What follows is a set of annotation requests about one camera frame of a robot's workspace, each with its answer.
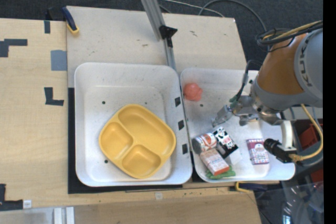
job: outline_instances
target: red and white box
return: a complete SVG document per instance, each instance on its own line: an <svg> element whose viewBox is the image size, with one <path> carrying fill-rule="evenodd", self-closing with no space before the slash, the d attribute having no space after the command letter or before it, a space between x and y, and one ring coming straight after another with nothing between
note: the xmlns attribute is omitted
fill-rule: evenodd
<svg viewBox="0 0 336 224"><path fill-rule="evenodd" d="M214 176L220 175L230 169L229 165L215 148L202 152L199 156Z"/></svg>
<svg viewBox="0 0 336 224"><path fill-rule="evenodd" d="M264 148L264 139L248 139L246 143L253 165L269 163L268 153Z"/></svg>

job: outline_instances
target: gray tape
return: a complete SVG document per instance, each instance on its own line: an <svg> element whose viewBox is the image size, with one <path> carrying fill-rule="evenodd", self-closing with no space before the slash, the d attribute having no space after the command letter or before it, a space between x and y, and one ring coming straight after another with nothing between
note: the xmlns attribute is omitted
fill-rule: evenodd
<svg viewBox="0 0 336 224"><path fill-rule="evenodd" d="M51 70L52 71L67 71L67 52L63 50L52 50L51 57Z"/></svg>

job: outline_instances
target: yellow plate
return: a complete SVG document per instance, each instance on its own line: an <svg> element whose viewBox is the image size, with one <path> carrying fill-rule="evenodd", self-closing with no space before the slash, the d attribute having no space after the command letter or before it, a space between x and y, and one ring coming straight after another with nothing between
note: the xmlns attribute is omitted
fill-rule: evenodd
<svg viewBox="0 0 336 224"><path fill-rule="evenodd" d="M176 137L154 113L129 104L106 123L99 135L99 146L126 174L144 179L154 175L172 155Z"/></svg>

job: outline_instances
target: wooden surface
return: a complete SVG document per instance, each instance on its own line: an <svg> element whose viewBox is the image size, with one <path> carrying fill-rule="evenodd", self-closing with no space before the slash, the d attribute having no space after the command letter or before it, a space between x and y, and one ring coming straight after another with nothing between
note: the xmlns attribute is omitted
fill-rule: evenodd
<svg viewBox="0 0 336 224"><path fill-rule="evenodd" d="M52 71L50 61L52 50L67 50L67 30L64 22L50 22L50 28L45 34L43 21L0 19L1 41L28 40L28 46L10 46L8 58L0 58L0 183L6 184L6 200L31 200L39 208L156 202L161 193L163 200L179 199L182 205L191 198L201 206L206 197L233 197L226 187L232 184L193 182L174 190L69 195L67 72ZM44 87L53 87L54 99L64 105L46 105ZM234 196L230 210L244 204L245 196ZM253 202L245 205L258 214Z"/></svg>

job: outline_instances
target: can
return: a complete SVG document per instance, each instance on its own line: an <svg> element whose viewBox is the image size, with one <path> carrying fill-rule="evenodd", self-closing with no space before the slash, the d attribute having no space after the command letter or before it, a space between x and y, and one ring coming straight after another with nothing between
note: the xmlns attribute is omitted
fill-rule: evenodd
<svg viewBox="0 0 336 224"><path fill-rule="evenodd" d="M217 145L217 139L213 133L206 133L193 138L191 143L194 152L196 154L200 154L215 148Z"/></svg>

